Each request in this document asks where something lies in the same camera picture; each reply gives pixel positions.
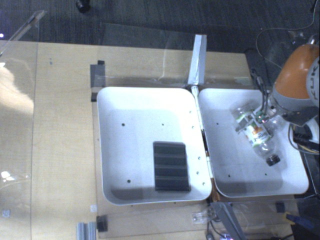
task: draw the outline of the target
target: bottle label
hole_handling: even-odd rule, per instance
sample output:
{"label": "bottle label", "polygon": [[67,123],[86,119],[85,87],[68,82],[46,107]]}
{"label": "bottle label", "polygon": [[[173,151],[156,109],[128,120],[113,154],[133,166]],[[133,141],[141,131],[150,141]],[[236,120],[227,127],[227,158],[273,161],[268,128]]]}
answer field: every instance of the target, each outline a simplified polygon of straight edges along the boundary
{"label": "bottle label", "polygon": [[243,129],[243,132],[252,147],[259,146],[271,139],[271,136],[265,127],[263,125],[258,126],[254,120]]}

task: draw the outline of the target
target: plastic bottle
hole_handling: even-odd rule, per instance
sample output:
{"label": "plastic bottle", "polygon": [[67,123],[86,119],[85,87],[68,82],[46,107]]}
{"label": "plastic bottle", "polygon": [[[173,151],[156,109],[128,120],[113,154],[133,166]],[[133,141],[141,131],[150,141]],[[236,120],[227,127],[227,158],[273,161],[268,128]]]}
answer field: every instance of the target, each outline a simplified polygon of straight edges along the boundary
{"label": "plastic bottle", "polygon": [[276,143],[272,133],[268,132],[263,123],[255,120],[254,109],[250,104],[246,104],[232,111],[238,127],[237,132],[243,132],[251,144],[254,152],[265,159],[269,166],[273,166],[280,161],[274,153]]}

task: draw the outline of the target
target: wooden table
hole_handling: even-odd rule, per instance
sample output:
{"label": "wooden table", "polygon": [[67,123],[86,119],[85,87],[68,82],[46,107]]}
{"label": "wooden table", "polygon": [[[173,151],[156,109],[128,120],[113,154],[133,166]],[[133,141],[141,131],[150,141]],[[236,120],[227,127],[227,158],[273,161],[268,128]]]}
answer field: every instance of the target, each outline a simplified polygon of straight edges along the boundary
{"label": "wooden table", "polygon": [[[166,68],[167,77],[176,78],[189,70],[191,54],[191,51],[180,50],[38,44],[31,181],[33,240],[74,240],[77,223],[96,220],[98,197],[90,64],[103,60],[111,74],[120,77],[129,74],[136,78],[159,77],[157,74]],[[250,84],[245,55],[208,52],[206,79],[225,86],[234,85],[235,79],[240,85]],[[272,229],[277,230],[282,236],[291,232],[288,224]],[[116,239],[202,240],[205,231]]]}

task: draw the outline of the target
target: black caster wheel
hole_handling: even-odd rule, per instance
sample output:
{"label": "black caster wheel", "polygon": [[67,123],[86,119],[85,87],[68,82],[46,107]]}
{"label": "black caster wheel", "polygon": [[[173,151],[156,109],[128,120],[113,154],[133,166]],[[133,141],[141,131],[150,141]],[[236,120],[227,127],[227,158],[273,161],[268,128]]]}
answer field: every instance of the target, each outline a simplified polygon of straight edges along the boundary
{"label": "black caster wheel", "polygon": [[87,0],[78,0],[76,1],[75,5],[78,8],[79,12],[82,14],[86,13],[91,8]]}

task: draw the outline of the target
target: white tray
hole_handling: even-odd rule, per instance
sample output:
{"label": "white tray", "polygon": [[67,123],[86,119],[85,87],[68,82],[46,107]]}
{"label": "white tray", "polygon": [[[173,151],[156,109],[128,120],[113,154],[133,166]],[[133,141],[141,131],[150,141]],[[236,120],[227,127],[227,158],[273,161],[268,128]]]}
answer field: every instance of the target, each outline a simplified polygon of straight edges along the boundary
{"label": "white tray", "polygon": [[302,194],[309,186],[300,153],[288,141],[288,125],[276,134],[281,161],[268,166],[258,157],[244,134],[235,131],[231,109],[261,103],[258,90],[212,89],[199,94],[215,184],[226,197],[258,197]]}
{"label": "white tray", "polygon": [[[97,96],[102,189],[115,205],[200,201],[212,190],[195,99],[180,88],[107,87]],[[156,191],[154,142],[184,143],[190,191]]]}

